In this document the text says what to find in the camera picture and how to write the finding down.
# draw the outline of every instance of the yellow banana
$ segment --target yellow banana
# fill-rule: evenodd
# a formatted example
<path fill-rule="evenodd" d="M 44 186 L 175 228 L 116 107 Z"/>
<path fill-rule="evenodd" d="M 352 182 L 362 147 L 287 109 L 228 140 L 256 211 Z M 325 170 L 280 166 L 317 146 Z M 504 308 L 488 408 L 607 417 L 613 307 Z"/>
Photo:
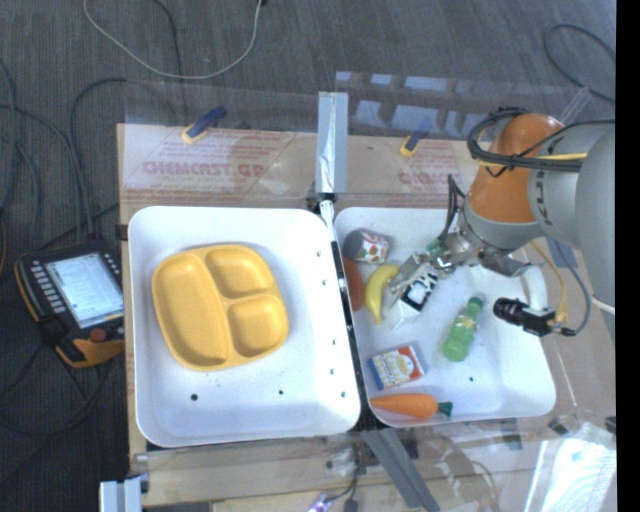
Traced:
<path fill-rule="evenodd" d="M 380 310 L 382 308 L 382 293 L 389 284 L 389 281 L 398 275 L 400 267 L 393 263 L 380 265 L 369 276 L 364 287 L 364 305 L 373 315 L 375 323 L 382 322 Z"/>

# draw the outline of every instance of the black floor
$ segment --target black floor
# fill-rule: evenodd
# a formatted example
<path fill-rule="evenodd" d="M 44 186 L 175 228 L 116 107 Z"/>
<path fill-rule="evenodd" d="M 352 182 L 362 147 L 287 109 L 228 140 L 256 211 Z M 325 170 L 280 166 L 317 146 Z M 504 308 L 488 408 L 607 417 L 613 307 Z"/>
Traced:
<path fill-rule="evenodd" d="M 239 56 L 255 7 L 254 0 L 87 0 L 105 30 L 178 75 L 208 74 Z M 240 64 L 183 83 L 315 96 L 336 89 L 337 73 L 351 72 L 576 93 L 586 86 L 589 112 L 612 118 L 616 10 L 613 0 L 268 0 Z M 26 251 L 87 234 L 117 243 L 115 124 L 138 119 L 144 102 L 130 99 L 146 93 L 134 80 L 180 81 L 143 67 L 100 34 L 82 0 L 3 2 L 0 65 L 0 510 L 98 510 L 99 482 L 128 471 L 123 356 L 86 370 L 64 365 L 43 344 L 12 267 Z M 271 107 L 282 115 L 281 105 Z M 149 108 L 154 115 L 162 109 Z M 176 105 L 176 122 L 188 119 L 185 110 Z M 82 222 L 74 169 L 94 230 Z"/>

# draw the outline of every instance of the yellow plate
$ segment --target yellow plate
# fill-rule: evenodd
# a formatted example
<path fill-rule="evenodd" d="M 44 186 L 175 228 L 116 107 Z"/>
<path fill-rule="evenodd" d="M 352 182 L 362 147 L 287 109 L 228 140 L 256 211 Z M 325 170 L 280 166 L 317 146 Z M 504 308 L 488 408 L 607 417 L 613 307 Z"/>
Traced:
<path fill-rule="evenodd" d="M 194 370 L 220 370 L 264 357 L 289 332 L 267 262 L 242 245 L 170 256 L 154 270 L 153 303 L 173 356 Z"/>

